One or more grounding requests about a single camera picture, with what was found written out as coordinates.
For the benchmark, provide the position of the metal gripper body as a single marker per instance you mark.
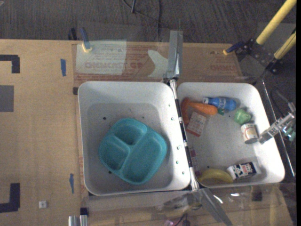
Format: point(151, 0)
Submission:
point(285, 121)

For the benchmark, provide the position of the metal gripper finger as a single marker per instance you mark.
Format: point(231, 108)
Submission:
point(268, 134)

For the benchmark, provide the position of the small white can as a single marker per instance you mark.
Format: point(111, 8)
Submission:
point(248, 132)

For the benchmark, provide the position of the white and blue milk carton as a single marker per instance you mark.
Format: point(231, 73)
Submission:
point(244, 170)

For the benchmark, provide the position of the white plastic tray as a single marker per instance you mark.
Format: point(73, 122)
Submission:
point(223, 147)
point(131, 93)

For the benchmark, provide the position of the blue plastic bottle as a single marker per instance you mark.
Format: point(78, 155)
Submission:
point(222, 103)

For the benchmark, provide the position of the yellow banana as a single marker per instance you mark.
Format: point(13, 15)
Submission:
point(217, 175)

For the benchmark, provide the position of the orange carrot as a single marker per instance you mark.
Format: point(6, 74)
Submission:
point(203, 108)

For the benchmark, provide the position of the red and white packet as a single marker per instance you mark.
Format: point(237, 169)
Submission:
point(197, 124)

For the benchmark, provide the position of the pink and white packet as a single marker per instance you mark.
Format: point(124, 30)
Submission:
point(194, 160)

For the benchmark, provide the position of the orange sausage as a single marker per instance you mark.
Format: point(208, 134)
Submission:
point(185, 112)

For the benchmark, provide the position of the brown cardboard board red print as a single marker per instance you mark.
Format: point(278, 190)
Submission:
point(200, 63)

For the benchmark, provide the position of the teal divided plate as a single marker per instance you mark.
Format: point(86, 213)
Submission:
point(141, 159)

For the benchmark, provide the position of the small white square block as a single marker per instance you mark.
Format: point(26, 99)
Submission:
point(43, 204)

